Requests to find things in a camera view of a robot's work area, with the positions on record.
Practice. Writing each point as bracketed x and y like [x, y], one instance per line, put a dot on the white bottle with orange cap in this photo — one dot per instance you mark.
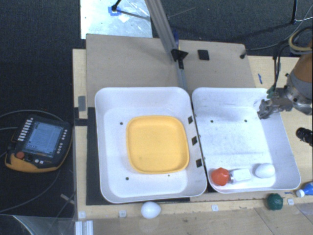
[220, 177]

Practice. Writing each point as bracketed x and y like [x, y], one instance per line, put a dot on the yellow plate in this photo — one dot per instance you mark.
[157, 144]

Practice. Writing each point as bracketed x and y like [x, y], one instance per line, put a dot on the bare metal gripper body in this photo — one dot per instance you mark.
[283, 101]

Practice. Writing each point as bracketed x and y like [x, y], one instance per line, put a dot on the white egg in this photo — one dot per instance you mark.
[150, 209]
[264, 170]

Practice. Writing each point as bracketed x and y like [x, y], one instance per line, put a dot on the brown cardboard board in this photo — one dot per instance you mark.
[137, 62]

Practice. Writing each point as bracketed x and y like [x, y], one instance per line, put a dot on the black cylinder on white bracket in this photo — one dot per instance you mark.
[305, 134]

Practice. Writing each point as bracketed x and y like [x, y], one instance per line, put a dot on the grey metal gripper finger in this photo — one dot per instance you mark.
[269, 106]
[261, 112]

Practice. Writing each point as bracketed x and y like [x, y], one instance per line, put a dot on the white plastic tray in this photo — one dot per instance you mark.
[232, 136]
[115, 136]

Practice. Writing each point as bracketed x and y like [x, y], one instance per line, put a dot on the dark green ball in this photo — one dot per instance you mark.
[274, 201]

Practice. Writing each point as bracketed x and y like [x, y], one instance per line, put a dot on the blue and white bottle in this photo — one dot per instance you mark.
[306, 189]

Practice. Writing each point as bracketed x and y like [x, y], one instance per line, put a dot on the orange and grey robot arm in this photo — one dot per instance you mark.
[303, 70]

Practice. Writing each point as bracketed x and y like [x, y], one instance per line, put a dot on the black block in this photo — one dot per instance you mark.
[203, 55]

